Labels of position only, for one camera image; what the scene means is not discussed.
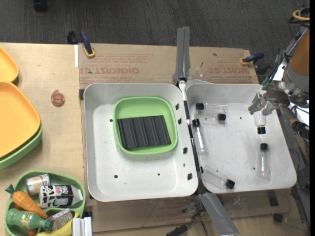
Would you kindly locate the white plastic tray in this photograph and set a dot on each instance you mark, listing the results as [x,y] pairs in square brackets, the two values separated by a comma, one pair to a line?
[137,176]
[233,151]

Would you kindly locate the black cylinder on white bracket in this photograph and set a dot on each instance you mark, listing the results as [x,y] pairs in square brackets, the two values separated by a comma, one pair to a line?
[299,127]

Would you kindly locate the pink carton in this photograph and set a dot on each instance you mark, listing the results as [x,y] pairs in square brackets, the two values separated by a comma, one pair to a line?
[61,217]

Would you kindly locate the clear plastic bottle black cap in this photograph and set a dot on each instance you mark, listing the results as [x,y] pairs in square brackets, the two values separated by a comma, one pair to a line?
[263,163]
[213,119]
[214,107]
[200,139]
[260,119]
[217,178]

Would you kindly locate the pink round disc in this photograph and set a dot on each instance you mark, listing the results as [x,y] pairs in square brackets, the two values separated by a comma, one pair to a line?
[57,98]

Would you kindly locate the yellow plate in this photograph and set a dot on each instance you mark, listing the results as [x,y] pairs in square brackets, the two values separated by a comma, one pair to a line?
[14,117]
[6,65]

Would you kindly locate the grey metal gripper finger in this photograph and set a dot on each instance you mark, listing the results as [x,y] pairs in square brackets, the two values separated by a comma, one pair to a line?
[270,107]
[257,102]

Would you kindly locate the cow print milk carton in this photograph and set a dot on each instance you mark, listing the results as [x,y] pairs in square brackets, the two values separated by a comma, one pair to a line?
[56,195]

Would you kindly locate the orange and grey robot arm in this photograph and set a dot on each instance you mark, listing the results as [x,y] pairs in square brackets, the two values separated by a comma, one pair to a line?
[300,58]

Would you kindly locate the white and red can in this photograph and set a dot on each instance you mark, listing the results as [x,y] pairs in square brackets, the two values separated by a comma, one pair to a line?
[37,183]

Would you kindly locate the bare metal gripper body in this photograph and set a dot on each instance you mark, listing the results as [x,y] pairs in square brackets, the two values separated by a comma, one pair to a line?
[283,96]

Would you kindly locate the black ribbed rectangular insert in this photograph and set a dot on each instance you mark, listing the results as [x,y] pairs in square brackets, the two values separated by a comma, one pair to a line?
[144,131]

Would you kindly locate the orange carrot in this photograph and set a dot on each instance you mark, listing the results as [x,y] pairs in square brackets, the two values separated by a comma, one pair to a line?
[25,201]

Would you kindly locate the brown sausage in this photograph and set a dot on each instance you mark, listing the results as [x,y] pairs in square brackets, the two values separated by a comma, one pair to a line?
[31,232]

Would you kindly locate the green divided plate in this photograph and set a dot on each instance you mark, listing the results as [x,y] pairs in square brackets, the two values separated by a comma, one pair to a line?
[73,181]

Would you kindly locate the brown cardboard board red print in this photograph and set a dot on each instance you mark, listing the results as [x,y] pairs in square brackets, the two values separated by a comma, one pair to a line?
[147,63]

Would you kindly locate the thin black and white rod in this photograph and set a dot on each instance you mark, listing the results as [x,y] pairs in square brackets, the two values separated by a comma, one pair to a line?
[188,118]

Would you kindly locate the green bottle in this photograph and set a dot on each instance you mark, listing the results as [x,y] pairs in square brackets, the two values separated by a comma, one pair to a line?
[22,219]

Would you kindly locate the yellow banana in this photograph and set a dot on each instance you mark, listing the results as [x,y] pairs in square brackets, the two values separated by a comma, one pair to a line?
[61,231]

